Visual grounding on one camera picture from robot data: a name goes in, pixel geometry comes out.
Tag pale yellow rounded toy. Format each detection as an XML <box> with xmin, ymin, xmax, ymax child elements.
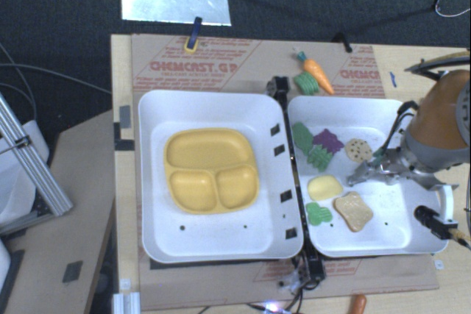
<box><xmin>306</xmin><ymin>174</ymin><xmax>344</xmax><ymax>202</ymax></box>

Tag purple grapes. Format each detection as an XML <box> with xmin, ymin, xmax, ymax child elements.
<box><xmin>312</xmin><ymin>128</ymin><xmax>345</xmax><ymax>153</ymax></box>

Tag black cylinder on white bracket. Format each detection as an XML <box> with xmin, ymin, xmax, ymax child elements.
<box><xmin>414</xmin><ymin>183</ymin><xmax>459</xmax><ymax>240</ymax></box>

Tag brown cardboard board red print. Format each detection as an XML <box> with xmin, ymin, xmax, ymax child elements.
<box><xmin>130</xmin><ymin>33</ymin><xmax>441</xmax><ymax>312</ymax></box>

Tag orange sausage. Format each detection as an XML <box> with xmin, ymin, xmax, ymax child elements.
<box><xmin>349</xmin><ymin>293</ymin><xmax>368</xmax><ymax>314</ymax></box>

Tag tan bread slice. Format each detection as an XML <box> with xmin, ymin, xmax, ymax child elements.
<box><xmin>333</xmin><ymin>190</ymin><xmax>375</xmax><ymax>234</ymax></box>

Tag green broccoli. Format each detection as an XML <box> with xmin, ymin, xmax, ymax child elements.
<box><xmin>305</xmin><ymin>201</ymin><xmax>333</xmax><ymax>226</ymax></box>

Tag yellow divided plate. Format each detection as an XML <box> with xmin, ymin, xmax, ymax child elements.
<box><xmin>163</xmin><ymin>127</ymin><xmax>261</xmax><ymax>215</ymax></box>

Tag thin black rod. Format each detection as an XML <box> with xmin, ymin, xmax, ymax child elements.
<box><xmin>277</xmin><ymin>90</ymin><xmax>314</xmax><ymax>259</ymax></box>

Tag tan chocolate chip biscuit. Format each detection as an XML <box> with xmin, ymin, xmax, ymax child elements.
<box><xmin>344</xmin><ymin>138</ymin><xmax>374</xmax><ymax>164</ymax></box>

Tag green toy lettuce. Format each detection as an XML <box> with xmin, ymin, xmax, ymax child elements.
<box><xmin>291</xmin><ymin>121</ymin><xmax>315</xmax><ymax>156</ymax></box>
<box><xmin>306</xmin><ymin>143</ymin><xmax>334</xmax><ymax>173</ymax></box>
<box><xmin>292</xmin><ymin>71</ymin><xmax>319</xmax><ymax>97</ymax></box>

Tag white plastic tray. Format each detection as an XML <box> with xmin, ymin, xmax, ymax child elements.
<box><xmin>138</xmin><ymin>89</ymin><xmax>305</xmax><ymax>264</ymax></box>
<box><xmin>286</xmin><ymin>95</ymin><xmax>450</xmax><ymax>259</ymax></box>

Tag orange carrot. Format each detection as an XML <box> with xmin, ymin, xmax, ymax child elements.
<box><xmin>296</xmin><ymin>51</ymin><xmax>336</xmax><ymax>96</ymax></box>

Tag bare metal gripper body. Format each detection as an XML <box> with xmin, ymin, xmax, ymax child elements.
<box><xmin>374</xmin><ymin>146</ymin><xmax>459</xmax><ymax>193</ymax></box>

